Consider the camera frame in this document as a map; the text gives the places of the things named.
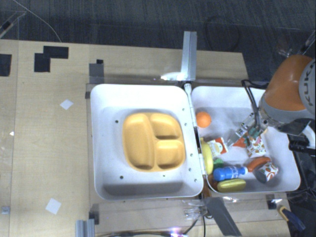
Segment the gray carpet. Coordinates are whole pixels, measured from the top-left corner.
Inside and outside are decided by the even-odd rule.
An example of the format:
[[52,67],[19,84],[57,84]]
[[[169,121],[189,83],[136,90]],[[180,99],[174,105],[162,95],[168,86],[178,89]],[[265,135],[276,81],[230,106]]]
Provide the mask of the gray carpet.
[[[197,31],[199,50],[242,52],[252,80],[269,80],[315,29],[316,0],[17,0],[43,18],[63,42],[182,48]],[[24,10],[0,0],[0,23]],[[58,41],[28,13],[4,39]]]

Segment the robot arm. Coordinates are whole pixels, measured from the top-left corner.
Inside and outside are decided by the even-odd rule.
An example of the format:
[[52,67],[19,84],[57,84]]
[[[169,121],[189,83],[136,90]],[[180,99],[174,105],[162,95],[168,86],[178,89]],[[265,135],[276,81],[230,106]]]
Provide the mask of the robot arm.
[[258,110],[260,131],[254,129],[254,114],[251,114],[230,137],[229,147],[246,132],[258,136],[267,126],[273,126],[287,134],[304,134],[309,147],[315,149],[315,132],[308,126],[308,120],[315,119],[315,59],[304,55],[287,58],[272,77]]

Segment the toy food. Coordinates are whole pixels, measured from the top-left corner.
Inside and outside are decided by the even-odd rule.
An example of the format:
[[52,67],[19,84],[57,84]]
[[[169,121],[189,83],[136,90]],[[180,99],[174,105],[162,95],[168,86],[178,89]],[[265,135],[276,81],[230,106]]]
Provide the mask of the toy food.
[[215,181],[223,181],[226,179],[234,179],[239,175],[245,175],[248,173],[248,169],[246,167],[235,167],[235,166],[227,166],[224,168],[216,168],[213,172]]
[[213,157],[217,157],[228,152],[227,146],[222,137],[208,141],[207,144],[211,148]]
[[207,112],[197,113],[196,118],[197,118],[197,125],[202,128],[208,127],[212,122],[212,118]]
[[240,192],[246,187],[246,181],[243,179],[230,179],[221,181],[217,184],[219,192]]
[[252,172],[256,167],[266,164],[270,161],[271,159],[269,157],[257,157],[247,165],[248,171]]
[[260,136],[257,138],[249,136],[247,137],[247,142],[247,154],[250,158],[260,157],[266,153],[265,145]]
[[122,140],[127,163],[138,171],[178,168],[186,159],[179,122],[163,113],[134,113],[123,123]]
[[204,158],[206,173],[209,175],[213,171],[213,156],[209,145],[201,138],[201,149]]
[[220,158],[216,158],[213,161],[213,169],[224,167],[224,161]]
[[257,180],[261,183],[266,183],[270,181],[272,178],[275,177],[277,173],[278,167],[272,162],[267,162],[263,166],[255,169],[253,172]]
[[217,190],[217,184],[218,182],[216,182],[213,178],[213,174],[210,174],[208,177],[208,183],[212,186],[212,188],[214,188],[215,190]]
[[233,144],[234,147],[240,147],[240,148],[246,148],[247,142],[246,139],[242,136],[235,144]]

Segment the wire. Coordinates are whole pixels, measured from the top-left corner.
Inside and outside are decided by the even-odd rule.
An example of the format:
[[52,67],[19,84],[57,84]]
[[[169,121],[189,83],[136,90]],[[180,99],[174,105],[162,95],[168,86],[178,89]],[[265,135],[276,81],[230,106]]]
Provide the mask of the wire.
[[34,12],[30,11],[29,9],[27,9],[24,5],[20,4],[17,0],[12,0],[12,1],[14,1],[14,2],[17,3],[19,6],[21,6],[21,7],[24,8],[24,9],[26,9],[29,13],[31,13],[31,14],[34,15],[34,16],[36,16],[39,20],[41,20],[42,22],[44,22],[44,23],[54,32],[54,34],[56,35],[56,37],[58,38],[58,40],[59,40],[60,42],[62,42],[61,39],[59,38],[58,34],[56,33],[56,31],[54,30],[54,28],[53,28],[50,24],[48,24],[48,23],[47,23],[45,20],[43,20],[41,17],[37,16]]
[[193,222],[193,224],[187,230],[184,231],[183,234],[186,235],[196,225],[197,221],[198,221],[198,218]]
[[204,237],[206,236],[206,225],[205,225],[205,218],[204,216],[202,216],[202,219],[203,219],[203,226],[204,226]]
[[249,100],[251,102],[252,110],[253,110],[254,115],[255,115],[255,123],[254,123],[253,127],[257,131],[260,131],[260,129],[261,129],[261,121],[260,121],[260,116],[259,116],[259,108],[258,108],[258,106],[256,104],[256,100],[255,100],[250,88],[253,87],[253,88],[258,88],[258,89],[266,89],[267,86],[268,86],[268,83],[266,83],[264,85],[259,85],[259,84],[253,83],[250,80],[242,80],[241,84],[246,90],[246,93],[247,93],[247,95],[249,97]]
[[[192,223],[192,225],[186,229],[183,232],[183,235],[186,235],[197,223],[198,218],[196,220],[194,220],[194,222]],[[203,224],[204,224],[204,237],[206,234],[206,225],[205,225],[205,219],[203,216]],[[105,235],[101,235],[99,237],[133,237],[133,236],[137,236],[137,235],[157,235],[157,236],[163,236],[163,237],[171,237],[172,235],[168,232],[124,232],[124,233],[117,233],[117,234],[105,234]]]
[[171,237],[171,234],[164,232],[125,232],[120,234],[101,235],[99,237],[133,237],[137,235],[157,235],[162,237]]
[[239,38],[240,38],[239,29],[232,21],[230,21],[229,19],[227,19],[225,17],[222,17],[220,15],[214,15],[214,16],[208,17],[206,19],[205,23],[204,23],[204,33],[205,33],[205,36],[206,36],[206,43],[208,45],[208,48],[210,50],[213,50],[213,51],[219,51],[219,50],[214,50],[214,47],[213,47],[212,42],[211,42],[211,36],[210,36],[210,33],[209,33],[209,28],[208,28],[208,25],[210,23],[217,23],[218,20],[223,20],[225,22],[225,24],[223,24],[223,25],[232,26],[235,29],[235,37],[236,37],[236,40],[235,40],[235,42],[233,42],[233,44],[231,44],[225,50],[220,50],[220,51],[224,51],[224,52],[225,51],[228,51],[228,52],[235,51],[235,49],[237,48],[237,46],[239,44]]

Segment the orange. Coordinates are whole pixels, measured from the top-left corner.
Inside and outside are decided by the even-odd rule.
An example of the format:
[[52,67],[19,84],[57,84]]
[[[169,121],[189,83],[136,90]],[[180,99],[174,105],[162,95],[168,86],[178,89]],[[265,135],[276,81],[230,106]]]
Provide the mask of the orange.
[[197,113],[196,118],[197,125],[202,128],[208,127],[212,122],[212,118],[207,112]]

